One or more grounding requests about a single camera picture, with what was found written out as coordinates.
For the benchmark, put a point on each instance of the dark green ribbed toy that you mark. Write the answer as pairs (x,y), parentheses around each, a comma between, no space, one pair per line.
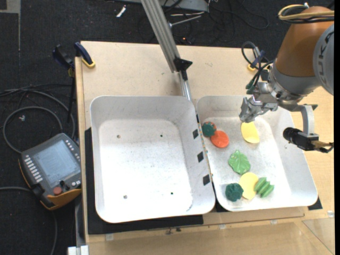
(208,128)

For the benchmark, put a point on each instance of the dark green toy broccoli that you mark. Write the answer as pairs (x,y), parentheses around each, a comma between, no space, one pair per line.
(233,192)

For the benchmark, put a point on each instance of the white plastic tray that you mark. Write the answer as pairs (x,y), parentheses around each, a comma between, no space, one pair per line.
(281,169)
(143,163)

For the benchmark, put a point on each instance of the yellow toy slice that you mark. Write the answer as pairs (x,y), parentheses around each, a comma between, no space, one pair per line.
(251,134)
(248,185)

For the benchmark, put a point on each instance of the black cylinder on white bracket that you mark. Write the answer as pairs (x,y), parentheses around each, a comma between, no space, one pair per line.
(302,139)

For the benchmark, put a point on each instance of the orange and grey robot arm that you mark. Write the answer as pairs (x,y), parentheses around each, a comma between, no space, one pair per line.
(297,52)

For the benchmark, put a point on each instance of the pale wood board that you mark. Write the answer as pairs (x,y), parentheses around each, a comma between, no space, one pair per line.
(132,70)

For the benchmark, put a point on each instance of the light green ridged toy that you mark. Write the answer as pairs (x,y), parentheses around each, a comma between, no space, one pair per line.
(264,187)

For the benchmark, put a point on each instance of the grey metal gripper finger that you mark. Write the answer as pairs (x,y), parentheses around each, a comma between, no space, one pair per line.
(255,115)
(245,110)

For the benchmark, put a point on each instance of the orange toy slice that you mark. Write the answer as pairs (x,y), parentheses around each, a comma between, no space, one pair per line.
(220,139)

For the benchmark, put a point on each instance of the light green toy leaf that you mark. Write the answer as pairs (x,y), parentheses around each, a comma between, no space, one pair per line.
(239,163)

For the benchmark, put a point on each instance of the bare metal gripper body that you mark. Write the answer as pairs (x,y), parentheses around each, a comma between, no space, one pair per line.
(268,95)

